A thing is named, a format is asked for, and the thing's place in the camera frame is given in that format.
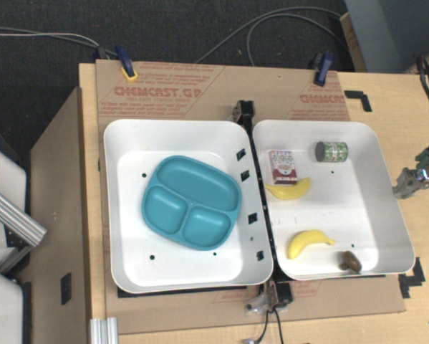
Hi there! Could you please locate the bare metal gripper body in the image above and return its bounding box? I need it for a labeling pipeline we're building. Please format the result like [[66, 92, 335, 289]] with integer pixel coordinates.
[[415, 168, 429, 191]]

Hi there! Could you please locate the white plastic tray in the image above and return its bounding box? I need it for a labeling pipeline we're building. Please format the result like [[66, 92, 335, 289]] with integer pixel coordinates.
[[102, 118, 275, 295], [251, 119, 416, 282]]

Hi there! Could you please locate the green small can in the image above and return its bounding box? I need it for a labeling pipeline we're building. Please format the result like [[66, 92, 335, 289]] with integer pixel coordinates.
[[314, 140, 350, 163]]

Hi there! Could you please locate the brown rounded toy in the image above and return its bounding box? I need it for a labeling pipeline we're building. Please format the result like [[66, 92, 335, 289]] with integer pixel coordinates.
[[339, 250, 363, 274]]

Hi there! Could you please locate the yellow banana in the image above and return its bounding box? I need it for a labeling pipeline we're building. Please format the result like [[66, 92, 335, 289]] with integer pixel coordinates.
[[286, 229, 337, 261], [264, 176, 312, 201]]

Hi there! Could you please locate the red and white carton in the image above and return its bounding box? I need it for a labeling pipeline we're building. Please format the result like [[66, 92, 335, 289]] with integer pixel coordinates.
[[268, 150, 299, 186]]

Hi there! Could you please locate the thin black rod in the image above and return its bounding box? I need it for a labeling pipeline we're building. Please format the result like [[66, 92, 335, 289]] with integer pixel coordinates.
[[245, 115, 280, 283]]

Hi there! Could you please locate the blue divided plate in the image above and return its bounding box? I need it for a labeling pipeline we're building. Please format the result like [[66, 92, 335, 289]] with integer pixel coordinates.
[[140, 155, 243, 252]]

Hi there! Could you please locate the brown cardboard board red print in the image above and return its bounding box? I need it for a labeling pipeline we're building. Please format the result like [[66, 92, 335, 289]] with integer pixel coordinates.
[[95, 59, 408, 335]]

